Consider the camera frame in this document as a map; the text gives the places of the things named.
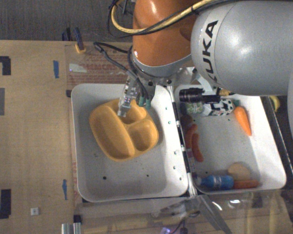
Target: wooden surface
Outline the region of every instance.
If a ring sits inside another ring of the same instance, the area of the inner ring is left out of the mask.
[[[0,88],[5,88],[0,191],[12,192],[12,213],[0,220],[0,234],[60,233],[62,223],[73,222],[64,44],[0,41],[0,56],[10,57],[12,72],[3,76],[0,63]],[[54,75],[54,60],[59,62],[59,78]],[[39,207],[40,215],[30,215],[34,207]]]

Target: yellow cable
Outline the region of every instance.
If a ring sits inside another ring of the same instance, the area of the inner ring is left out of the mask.
[[[145,30],[145,28],[143,29],[128,29],[128,28],[124,28],[122,26],[120,26],[116,19],[115,19],[115,16],[116,16],[116,10],[117,10],[117,5],[120,4],[122,1],[124,0],[119,0],[113,7],[112,7],[112,11],[111,11],[111,19],[112,19],[112,22],[114,24],[114,26],[120,30],[120,31],[123,31],[125,33],[128,33],[128,34],[135,34],[135,33],[139,33],[139,32],[142,32],[143,30]],[[189,13],[191,13],[193,10],[196,10],[200,7],[202,7],[203,5],[207,4],[207,3],[210,3],[210,2],[213,2],[213,1],[216,1],[216,0],[202,0],[198,3],[195,3],[193,6],[190,6],[188,9],[180,12],[178,15],[170,18],[169,20],[157,25],[156,27],[154,27],[153,29],[150,30],[150,32],[152,31],[155,31],[155,30],[158,30],[158,29],[161,29],[161,28],[164,28],[166,26],[169,26],[171,24],[173,24],[174,22],[180,20],[181,18],[185,17],[186,15],[188,15]]]

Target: black corner marker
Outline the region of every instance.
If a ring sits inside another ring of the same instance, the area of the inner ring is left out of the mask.
[[[0,219],[9,218],[11,215],[11,189],[1,190]]]
[[[0,62],[2,63],[2,75],[10,76],[11,75],[11,59],[6,56],[0,57]]]

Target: blue bottle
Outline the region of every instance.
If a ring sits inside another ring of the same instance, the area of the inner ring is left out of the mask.
[[[233,177],[229,175],[217,176],[209,175],[205,178],[197,178],[199,185],[204,185],[215,190],[230,190],[233,187]]]

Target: blue tape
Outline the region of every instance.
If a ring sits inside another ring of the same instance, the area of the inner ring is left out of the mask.
[[[57,60],[53,61],[53,71],[54,71],[55,78],[60,78],[59,77],[59,62]]]

